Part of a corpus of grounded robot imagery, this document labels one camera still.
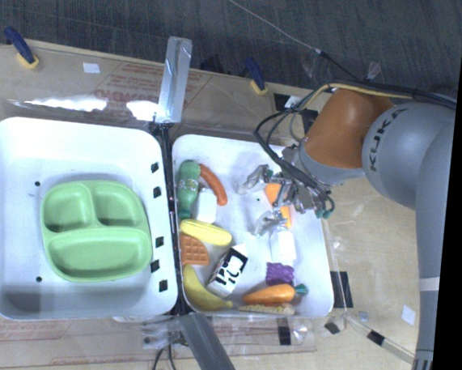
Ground brown cardboard board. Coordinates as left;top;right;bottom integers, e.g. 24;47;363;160
0;35;349;370

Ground orange waffle biscuit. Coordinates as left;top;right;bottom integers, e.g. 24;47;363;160
176;233;213;268

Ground white plastic tray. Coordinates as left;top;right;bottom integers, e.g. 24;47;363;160
0;114;194;337
155;131;349;327

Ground yellow corn cob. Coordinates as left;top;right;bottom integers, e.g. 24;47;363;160
177;218;235;248

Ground green divided plate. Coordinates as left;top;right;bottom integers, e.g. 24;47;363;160
33;173;160;290

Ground orange wedge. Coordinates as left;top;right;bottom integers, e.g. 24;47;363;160
260;181;298;231

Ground orange sausage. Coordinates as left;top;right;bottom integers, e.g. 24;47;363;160
195;164;232;207

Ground green bottle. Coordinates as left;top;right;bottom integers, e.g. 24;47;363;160
172;158;203;222

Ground orange carrot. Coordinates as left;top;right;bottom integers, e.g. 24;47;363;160
242;278;310;311

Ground small white bottle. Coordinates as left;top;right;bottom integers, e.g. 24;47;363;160
193;186;220;225

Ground black and white carton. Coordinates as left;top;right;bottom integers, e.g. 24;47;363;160
204;238;251;300

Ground yellow banana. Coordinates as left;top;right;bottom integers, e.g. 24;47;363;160
179;263;238;313

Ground purple grapes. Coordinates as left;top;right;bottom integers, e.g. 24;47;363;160
264;261;296;288

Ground tan textured stick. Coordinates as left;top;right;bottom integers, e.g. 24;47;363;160
238;298;298;317

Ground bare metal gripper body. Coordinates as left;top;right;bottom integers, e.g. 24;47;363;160
268;171;333;219

